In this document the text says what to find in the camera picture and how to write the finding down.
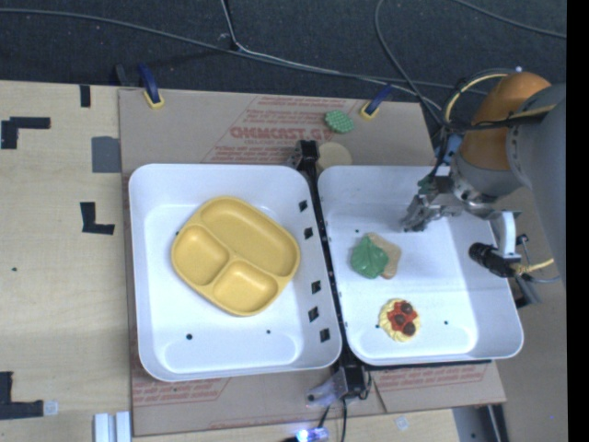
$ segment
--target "yellow clamp pad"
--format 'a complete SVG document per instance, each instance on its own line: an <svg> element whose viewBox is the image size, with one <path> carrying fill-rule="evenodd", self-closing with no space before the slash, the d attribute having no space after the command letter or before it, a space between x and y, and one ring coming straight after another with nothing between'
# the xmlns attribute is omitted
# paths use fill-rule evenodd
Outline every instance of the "yellow clamp pad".
<svg viewBox="0 0 589 442"><path fill-rule="evenodd" d="M372 101L368 101L368 102L366 102L366 104L365 104L365 105L364 105L364 106L363 106L363 107L360 109L360 116L361 116L363 119L367 120L368 122L372 121L372 120L373 120L373 118L374 118L374 117L376 116L376 114L378 113L378 111L380 110L380 108L378 108L378 107L377 107L377 108L376 108L376 110L374 110L374 111L372 112L372 114L368 114L368 113L366 112L366 109L368 108L368 105L370 105L370 103L372 103Z"/></svg>
<svg viewBox="0 0 589 442"><path fill-rule="evenodd" d="M164 100L164 97L162 97L161 95L159 96L158 103L154 103L149 98L149 95L147 94L147 90L144 90L144 97L147 100L147 104L149 105L149 108L151 108L152 110L159 110L160 108L162 108L164 106L164 103L166 103L166 101Z"/></svg>

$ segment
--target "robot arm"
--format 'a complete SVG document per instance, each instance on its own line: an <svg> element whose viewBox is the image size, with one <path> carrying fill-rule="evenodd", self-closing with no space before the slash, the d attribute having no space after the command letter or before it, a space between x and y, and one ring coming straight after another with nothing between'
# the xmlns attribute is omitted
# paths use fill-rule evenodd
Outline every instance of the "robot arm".
<svg viewBox="0 0 589 442"><path fill-rule="evenodd" d="M480 105L471 130L452 158L448 175L430 175L420 182L403 227L422 231L434 219L466 210L491 221L500 243L492 253L499 256L497 263L509 266L519 259L514 253L515 214L497 211L493 203L526 186L534 196L549 247L566 284L565 144L565 86L552 86L529 73L505 75ZM480 262L482 250L472 250L471 257ZM496 257L484 259L493 261ZM494 272L508 276L509 270Z"/></svg>

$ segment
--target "cardboard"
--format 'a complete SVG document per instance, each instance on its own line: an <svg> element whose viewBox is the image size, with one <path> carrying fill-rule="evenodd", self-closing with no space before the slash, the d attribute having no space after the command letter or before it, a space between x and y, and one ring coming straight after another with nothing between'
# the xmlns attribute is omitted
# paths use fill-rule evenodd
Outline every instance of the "cardboard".
<svg viewBox="0 0 589 442"><path fill-rule="evenodd" d="M324 409L309 406L305 394L329 378L329 368L182 383L158 381L145 372L136 344L129 177L149 163L281 164L299 139L339 143L356 165L431 165L433 150L421 108L415 103L384 102L378 116L364 121L358 110L365 100L162 92L166 104L159 110L149 108L141 89L119 92L133 433L147 436L316 421ZM346 113L354 129L333 133L323 121L331 110ZM351 417L504 401L492 362L373 371L372 376L368 398L350 405Z"/></svg>

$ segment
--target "white tray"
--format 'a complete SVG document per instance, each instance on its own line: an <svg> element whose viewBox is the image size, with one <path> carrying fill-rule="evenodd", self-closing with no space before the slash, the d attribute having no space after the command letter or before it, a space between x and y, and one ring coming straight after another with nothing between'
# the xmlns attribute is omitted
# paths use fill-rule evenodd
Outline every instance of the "white tray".
<svg viewBox="0 0 589 442"><path fill-rule="evenodd" d="M294 236L301 251L291 283L255 316L222 311L172 268L176 232L201 204L222 195L259 208ZM129 197L139 356L153 377L284 372L329 366L338 358L340 328L313 204L299 172L282 166L148 165L131 176Z"/></svg>
<svg viewBox="0 0 589 442"><path fill-rule="evenodd" d="M422 232L401 230L417 181L430 170L332 167L319 177L346 336L367 364L498 359L523 345L509 283L468 257L472 243L494 243L489 223L463 213L433 221ZM368 232L401 247L394 278L363 278L351 267L352 250ZM408 343L376 327L381 307L395 297L407 299L421 316L422 328Z"/></svg>

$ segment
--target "yellow divided tray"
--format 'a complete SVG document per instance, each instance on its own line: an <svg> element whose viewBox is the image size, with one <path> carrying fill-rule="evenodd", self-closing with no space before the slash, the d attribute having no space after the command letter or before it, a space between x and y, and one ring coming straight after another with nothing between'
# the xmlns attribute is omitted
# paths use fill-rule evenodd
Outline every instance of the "yellow divided tray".
<svg viewBox="0 0 589 442"><path fill-rule="evenodd" d="M296 240L249 203L220 196L203 204L171 250L176 273L197 293L237 316L263 311L295 275Z"/></svg>

